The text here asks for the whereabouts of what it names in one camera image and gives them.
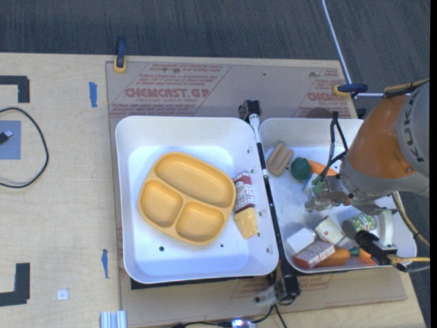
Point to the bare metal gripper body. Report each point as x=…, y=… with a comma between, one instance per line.
x=336, y=191

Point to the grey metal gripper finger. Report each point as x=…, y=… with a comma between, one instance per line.
x=315, y=203

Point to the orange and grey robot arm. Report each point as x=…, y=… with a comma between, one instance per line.
x=379, y=149

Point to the white and blue packet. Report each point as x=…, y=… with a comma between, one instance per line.
x=310, y=184

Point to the white plastic tray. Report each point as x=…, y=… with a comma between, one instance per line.
x=290, y=203
x=191, y=265

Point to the white carton with orange print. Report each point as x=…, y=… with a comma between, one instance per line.
x=328, y=230

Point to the green broccoli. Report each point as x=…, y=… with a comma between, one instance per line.
x=300, y=168

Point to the white box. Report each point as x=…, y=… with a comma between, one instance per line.
x=300, y=239

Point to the green and white can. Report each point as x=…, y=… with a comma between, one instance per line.
x=362, y=222

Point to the orange and white carton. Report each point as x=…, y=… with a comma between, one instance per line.
x=312, y=255

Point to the tan bread bun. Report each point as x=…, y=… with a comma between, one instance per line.
x=279, y=159

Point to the orange carrot with green top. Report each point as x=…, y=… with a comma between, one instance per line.
x=338, y=257

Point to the thin black and white rod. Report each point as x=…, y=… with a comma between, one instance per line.
x=265, y=169

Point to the small orange toy food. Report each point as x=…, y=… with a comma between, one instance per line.
x=365, y=256

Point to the yellow cheese wedge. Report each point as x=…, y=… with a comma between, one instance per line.
x=246, y=222

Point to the red and white carton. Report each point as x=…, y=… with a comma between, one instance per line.
x=244, y=191

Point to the yellow divided plate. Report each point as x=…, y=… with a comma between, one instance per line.
x=186, y=197

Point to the brown cardboard board red print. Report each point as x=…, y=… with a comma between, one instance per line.
x=205, y=91

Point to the black cylinder on white bracket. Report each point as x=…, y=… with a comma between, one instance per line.
x=373, y=246

